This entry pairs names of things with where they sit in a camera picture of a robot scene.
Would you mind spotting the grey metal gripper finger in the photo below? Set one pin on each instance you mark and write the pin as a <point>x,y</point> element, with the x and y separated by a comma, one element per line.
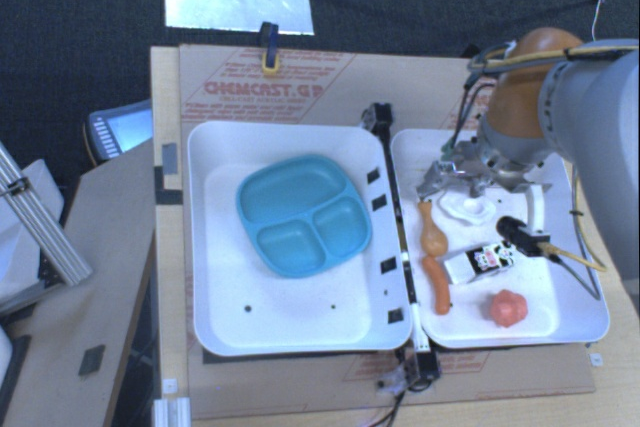
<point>434,179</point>
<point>480,187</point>

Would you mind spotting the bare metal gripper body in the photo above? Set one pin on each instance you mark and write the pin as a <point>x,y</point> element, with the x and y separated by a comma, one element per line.
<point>492,172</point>

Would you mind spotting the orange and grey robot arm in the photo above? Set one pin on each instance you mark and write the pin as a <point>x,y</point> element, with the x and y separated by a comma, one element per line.
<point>585,115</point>

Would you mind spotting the white toy fried egg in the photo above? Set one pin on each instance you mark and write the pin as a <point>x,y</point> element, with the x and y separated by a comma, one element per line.
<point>462,210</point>

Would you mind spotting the thin black and white rod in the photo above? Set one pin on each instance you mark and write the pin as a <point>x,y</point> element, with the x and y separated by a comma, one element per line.
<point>398,215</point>

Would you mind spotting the tan toy chicken drumstick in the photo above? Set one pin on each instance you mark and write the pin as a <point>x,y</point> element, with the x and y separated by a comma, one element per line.
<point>433,237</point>

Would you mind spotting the white cow print carton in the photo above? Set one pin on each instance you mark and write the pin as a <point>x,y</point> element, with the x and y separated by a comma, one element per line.
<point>480,262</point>

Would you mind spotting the orange toy sausage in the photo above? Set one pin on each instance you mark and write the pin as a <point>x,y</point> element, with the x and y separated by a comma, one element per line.
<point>439,285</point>

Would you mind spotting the pink lumpy toy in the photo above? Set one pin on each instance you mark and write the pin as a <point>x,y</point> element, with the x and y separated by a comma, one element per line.
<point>508,308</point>

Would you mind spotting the blue divided plate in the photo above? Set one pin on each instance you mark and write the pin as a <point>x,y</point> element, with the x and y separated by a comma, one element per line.
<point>300,210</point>

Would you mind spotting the white plastic tray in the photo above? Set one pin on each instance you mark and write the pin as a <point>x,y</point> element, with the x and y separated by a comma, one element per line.
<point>540,315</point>
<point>225,305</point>

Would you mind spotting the brown cardboard board red print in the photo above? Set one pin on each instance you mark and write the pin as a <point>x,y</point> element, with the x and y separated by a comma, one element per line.
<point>320,80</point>

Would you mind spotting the black cylinder on white bracket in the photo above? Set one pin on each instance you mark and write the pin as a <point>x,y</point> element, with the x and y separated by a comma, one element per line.
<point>520,231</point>

